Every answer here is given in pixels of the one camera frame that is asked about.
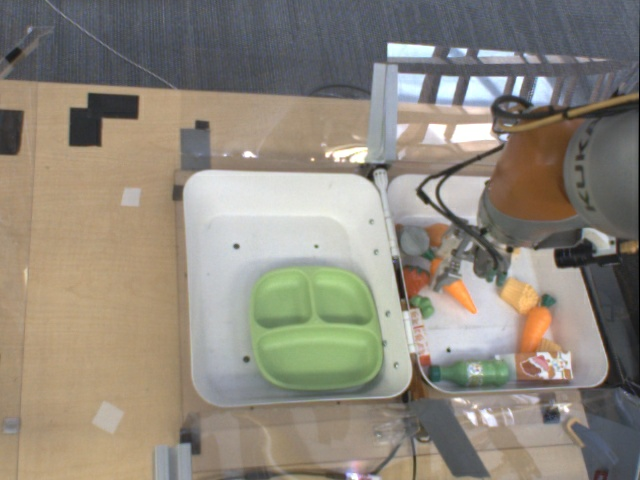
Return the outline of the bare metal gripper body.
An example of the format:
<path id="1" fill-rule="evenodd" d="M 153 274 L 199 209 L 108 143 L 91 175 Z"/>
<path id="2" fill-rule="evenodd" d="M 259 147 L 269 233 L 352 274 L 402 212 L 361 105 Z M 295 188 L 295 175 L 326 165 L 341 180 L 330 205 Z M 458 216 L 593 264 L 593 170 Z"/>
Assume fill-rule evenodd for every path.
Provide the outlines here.
<path id="1" fill-rule="evenodd" d="M 508 269 L 511 266 L 511 254 L 507 249 L 491 237 L 486 229 L 477 226 L 452 224 L 439 246 L 440 258 L 460 260 L 461 267 L 463 262 L 469 262 L 473 266 L 476 253 L 491 254 L 496 262 L 496 269 Z"/>

